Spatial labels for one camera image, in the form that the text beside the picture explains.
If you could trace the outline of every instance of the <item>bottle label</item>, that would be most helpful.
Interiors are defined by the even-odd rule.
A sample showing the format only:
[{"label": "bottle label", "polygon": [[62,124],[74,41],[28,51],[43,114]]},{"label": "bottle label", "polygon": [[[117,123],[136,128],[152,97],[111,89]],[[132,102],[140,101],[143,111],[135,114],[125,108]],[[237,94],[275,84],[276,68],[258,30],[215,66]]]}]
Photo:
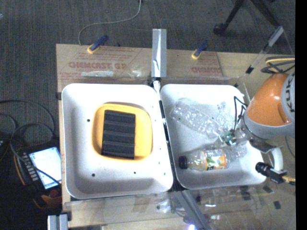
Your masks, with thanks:
[{"label": "bottle label", "polygon": [[205,170],[218,170],[226,167],[226,156],[223,149],[205,150],[203,153],[206,158]]}]

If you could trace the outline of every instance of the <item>bottle with orange label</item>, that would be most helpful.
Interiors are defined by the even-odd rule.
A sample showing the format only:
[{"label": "bottle with orange label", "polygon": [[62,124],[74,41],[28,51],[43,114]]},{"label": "bottle with orange label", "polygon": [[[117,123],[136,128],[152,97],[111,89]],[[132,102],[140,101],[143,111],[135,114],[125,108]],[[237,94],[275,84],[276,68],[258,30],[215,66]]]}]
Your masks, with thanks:
[{"label": "bottle with orange label", "polygon": [[181,169],[209,171],[229,168],[231,162],[246,155],[246,144],[218,149],[202,149],[179,157]]}]

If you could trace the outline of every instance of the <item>screen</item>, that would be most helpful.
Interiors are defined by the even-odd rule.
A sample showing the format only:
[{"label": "screen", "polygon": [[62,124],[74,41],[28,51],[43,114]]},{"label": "screen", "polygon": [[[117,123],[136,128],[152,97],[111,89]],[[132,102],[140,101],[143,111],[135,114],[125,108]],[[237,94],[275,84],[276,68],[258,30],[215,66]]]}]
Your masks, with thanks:
[{"label": "screen", "polygon": [[[61,181],[61,158],[56,147],[30,153],[29,156],[35,167],[52,176],[57,181]],[[41,172],[38,172],[38,175],[45,189],[58,185],[47,175]]]}]

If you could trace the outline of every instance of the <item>black bottle cap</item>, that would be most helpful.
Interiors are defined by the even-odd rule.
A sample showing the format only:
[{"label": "black bottle cap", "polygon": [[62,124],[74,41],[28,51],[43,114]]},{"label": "black bottle cap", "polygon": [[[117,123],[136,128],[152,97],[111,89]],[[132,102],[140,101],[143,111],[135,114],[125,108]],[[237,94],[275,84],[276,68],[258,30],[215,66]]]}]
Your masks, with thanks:
[{"label": "black bottle cap", "polygon": [[186,170],[188,168],[188,161],[186,156],[179,157],[179,168]]}]

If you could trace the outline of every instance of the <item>floor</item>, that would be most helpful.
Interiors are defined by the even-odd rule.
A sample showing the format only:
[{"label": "floor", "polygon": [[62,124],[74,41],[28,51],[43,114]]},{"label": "floor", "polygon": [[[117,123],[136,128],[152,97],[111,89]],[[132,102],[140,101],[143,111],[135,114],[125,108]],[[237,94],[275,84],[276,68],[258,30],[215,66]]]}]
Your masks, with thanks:
[{"label": "floor", "polygon": [[[142,0],[140,4],[139,0],[0,0],[1,135],[14,133],[14,139],[31,146],[59,134],[56,44],[89,45],[102,35],[108,35],[107,46],[151,48],[152,29],[165,28],[169,49],[194,50],[207,41],[209,51],[259,53],[276,27],[270,25],[249,0],[243,3],[224,36],[213,33],[214,26],[226,20],[235,1]],[[295,55],[295,0],[265,2],[284,29],[269,53]],[[54,120],[31,102],[44,106]],[[22,129],[14,132],[16,127]],[[295,177],[295,158],[291,155],[295,153],[295,139],[288,138],[291,152],[284,137],[277,137],[276,142],[284,145],[285,167],[289,175]],[[0,229],[46,229],[48,212],[34,205],[18,177],[11,151],[5,151],[0,149]],[[295,186],[272,182],[268,185],[274,193],[263,192],[262,186],[250,188],[252,195],[263,194],[255,198],[256,204],[247,206],[245,214],[220,210],[228,212],[220,214],[220,218],[231,219],[224,221],[223,228],[236,229],[230,225],[237,222],[237,229],[296,229]],[[241,207],[244,203],[241,199],[229,201],[225,196],[236,195],[236,190],[203,193],[204,198],[219,198],[227,203],[222,206],[225,209],[228,205]],[[255,214],[255,205],[261,206],[262,211]],[[263,221],[258,224],[256,220],[243,221],[249,214],[250,219]],[[165,219],[133,225],[110,224],[103,229],[166,230],[174,229],[176,224],[177,229],[181,229],[180,226],[187,229],[181,220]]]}]

